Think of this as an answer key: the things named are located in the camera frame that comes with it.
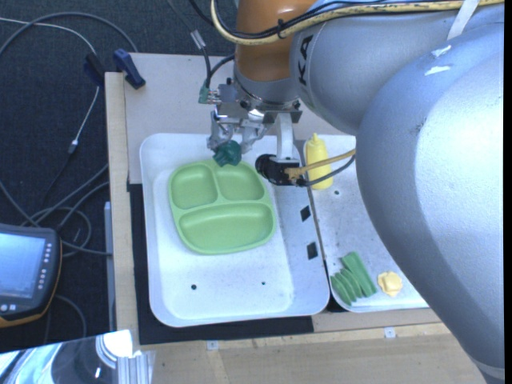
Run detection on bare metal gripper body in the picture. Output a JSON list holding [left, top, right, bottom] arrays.
[[211, 82, 303, 133]]

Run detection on dark green broccoli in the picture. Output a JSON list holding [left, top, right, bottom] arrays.
[[212, 141, 243, 169]]

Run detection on pale flat board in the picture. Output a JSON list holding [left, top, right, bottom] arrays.
[[122, 52, 442, 334]]

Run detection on yellow squeeze bottle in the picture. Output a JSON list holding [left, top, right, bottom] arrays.
[[303, 132, 334, 191]]

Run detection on green divided plate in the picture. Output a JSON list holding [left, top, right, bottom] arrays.
[[167, 159, 278, 256]]

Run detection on thin black and white rod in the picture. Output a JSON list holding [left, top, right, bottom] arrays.
[[306, 186, 332, 295]]

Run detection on white plastic tray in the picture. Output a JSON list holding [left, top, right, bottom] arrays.
[[138, 132, 331, 329], [302, 134, 431, 314]]

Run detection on green sliced vegetable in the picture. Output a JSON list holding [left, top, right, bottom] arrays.
[[330, 251, 378, 307]]

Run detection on small yellow toy food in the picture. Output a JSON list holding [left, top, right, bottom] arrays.
[[377, 270, 403, 298]]

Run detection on black cylinder on white bracket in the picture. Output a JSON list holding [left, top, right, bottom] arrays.
[[254, 114, 302, 188]]

